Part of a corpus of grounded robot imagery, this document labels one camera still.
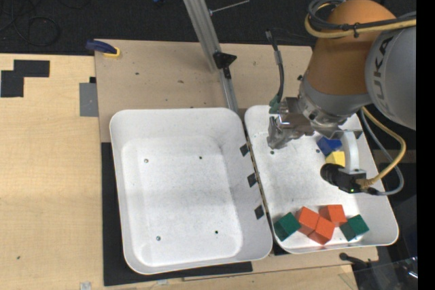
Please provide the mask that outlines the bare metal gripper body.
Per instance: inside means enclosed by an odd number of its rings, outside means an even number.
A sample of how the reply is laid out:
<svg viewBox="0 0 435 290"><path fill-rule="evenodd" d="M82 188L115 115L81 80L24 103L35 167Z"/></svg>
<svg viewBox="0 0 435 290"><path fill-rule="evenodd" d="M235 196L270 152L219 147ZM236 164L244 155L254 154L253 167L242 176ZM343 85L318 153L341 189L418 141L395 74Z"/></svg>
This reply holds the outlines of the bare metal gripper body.
<svg viewBox="0 0 435 290"><path fill-rule="evenodd" d="M278 106L275 118L282 132L285 128L293 128L300 131L300 137L318 132L331 138L347 121L347 116L329 114L317 108L310 99L302 97L285 97Z"/></svg>

